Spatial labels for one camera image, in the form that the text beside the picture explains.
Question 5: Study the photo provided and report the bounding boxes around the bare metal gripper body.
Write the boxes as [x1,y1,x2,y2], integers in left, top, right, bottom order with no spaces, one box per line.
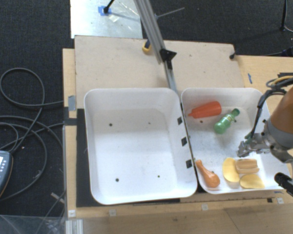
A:
[246,131,274,156]

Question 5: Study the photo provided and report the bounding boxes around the tan toy hot dog bun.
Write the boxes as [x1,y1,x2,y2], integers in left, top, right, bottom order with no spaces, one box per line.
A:
[235,158,260,175]

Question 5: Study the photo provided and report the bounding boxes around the white plastic tray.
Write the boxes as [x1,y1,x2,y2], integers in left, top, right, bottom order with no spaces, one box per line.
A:
[180,87,293,195]
[84,87,199,206]

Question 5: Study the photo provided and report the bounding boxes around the green plastic bottle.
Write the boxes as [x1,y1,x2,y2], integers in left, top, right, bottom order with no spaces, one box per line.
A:
[213,108,241,135]

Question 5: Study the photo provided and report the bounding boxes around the orange toy chicken drumstick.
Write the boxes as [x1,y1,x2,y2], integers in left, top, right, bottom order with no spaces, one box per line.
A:
[195,159,221,189]

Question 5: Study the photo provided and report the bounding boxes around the orange squeeze bottle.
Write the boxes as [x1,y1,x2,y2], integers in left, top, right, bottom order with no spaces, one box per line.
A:
[188,100,222,119]

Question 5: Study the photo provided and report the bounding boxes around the thin black and white rod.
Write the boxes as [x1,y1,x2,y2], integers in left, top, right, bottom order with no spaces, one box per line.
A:
[179,98,199,182]

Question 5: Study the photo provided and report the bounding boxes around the black cylinder on white bracket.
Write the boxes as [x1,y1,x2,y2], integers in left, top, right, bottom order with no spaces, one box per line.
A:
[274,158,293,197]

